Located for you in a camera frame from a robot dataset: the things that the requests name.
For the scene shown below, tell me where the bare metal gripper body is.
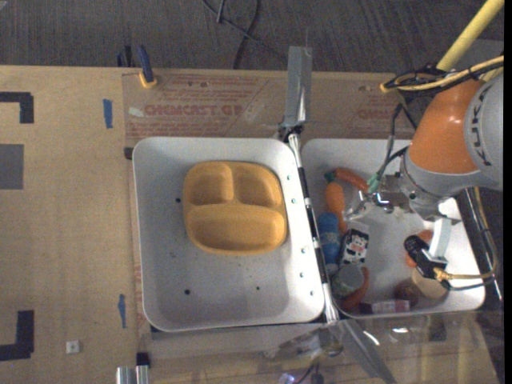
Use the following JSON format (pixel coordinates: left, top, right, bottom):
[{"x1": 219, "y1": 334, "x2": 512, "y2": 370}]
[{"x1": 374, "y1": 173, "x2": 414, "y2": 215}]

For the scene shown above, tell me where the orange carrot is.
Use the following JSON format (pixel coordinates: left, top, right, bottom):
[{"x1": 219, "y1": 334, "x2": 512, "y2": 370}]
[
  {"x1": 324, "y1": 182, "x2": 349, "y2": 235},
  {"x1": 323, "y1": 167, "x2": 370, "y2": 194}
]

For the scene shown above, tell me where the orange divided plate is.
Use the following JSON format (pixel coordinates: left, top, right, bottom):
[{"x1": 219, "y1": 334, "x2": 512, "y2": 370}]
[{"x1": 182, "y1": 160, "x2": 290, "y2": 256}]

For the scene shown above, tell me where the white plastic tray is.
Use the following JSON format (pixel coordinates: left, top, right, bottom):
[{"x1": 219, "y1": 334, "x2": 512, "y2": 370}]
[
  {"x1": 131, "y1": 136, "x2": 326, "y2": 333},
  {"x1": 299, "y1": 138, "x2": 487, "y2": 320}
]

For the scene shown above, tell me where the red sausage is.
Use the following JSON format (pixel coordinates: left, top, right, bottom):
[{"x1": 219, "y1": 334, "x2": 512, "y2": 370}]
[{"x1": 339, "y1": 266, "x2": 371, "y2": 312}]

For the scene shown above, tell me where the brown cardboard board red print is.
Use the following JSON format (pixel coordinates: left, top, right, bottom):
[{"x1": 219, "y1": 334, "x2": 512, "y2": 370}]
[{"x1": 122, "y1": 69, "x2": 419, "y2": 338}]

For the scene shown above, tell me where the cow print carton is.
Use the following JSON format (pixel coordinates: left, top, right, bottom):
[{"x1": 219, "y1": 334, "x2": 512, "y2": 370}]
[{"x1": 339, "y1": 228, "x2": 370, "y2": 266}]

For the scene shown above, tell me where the pink packet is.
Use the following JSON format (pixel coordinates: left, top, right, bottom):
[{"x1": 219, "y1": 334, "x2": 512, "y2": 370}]
[{"x1": 359, "y1": 299, "x2": 412, "y2": 316}]

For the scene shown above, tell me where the brown doughnut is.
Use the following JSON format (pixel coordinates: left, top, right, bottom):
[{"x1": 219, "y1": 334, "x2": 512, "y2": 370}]
[{"x1": 394, "y1": 278, "x2": 421, "y2": 308}]

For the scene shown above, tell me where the orange round toy food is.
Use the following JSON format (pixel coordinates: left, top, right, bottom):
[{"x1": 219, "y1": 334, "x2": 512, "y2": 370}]
[{"x1": 404, "y1": 229, "x2": 435, "y2": 269}]

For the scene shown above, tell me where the black cylinder on white bracket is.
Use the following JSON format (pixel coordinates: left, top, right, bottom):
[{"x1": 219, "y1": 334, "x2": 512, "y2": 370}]
[{"x1": 403, "y1": 216, "x2": 453, "y2": 282}]

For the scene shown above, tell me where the grey can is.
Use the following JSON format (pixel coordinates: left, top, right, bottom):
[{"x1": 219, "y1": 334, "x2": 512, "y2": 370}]
[{"x1": 331, "y1": 263, "x2": 366, "y2": 298}]

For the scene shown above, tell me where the tan bread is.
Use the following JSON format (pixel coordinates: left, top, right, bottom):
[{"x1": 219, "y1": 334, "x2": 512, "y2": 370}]
[{"x1": 411, "y1": 268, "x2": 450, "y2": 300}]

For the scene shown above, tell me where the blue can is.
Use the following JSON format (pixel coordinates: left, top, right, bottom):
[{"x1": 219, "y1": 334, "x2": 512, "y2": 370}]
[{"x1": 317, "y1": 212, "x2": 342, "y2": 266}]

